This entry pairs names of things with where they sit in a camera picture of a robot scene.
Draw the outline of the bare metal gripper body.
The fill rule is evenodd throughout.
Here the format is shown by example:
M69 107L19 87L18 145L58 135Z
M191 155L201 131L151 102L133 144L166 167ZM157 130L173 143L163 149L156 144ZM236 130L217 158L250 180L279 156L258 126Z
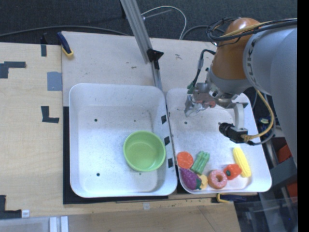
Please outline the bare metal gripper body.
M224 109L232 109L237 103L234 102L237 94L222 92L216 85L197 83L193 88L192 102L202 108L214 108L220 106Z

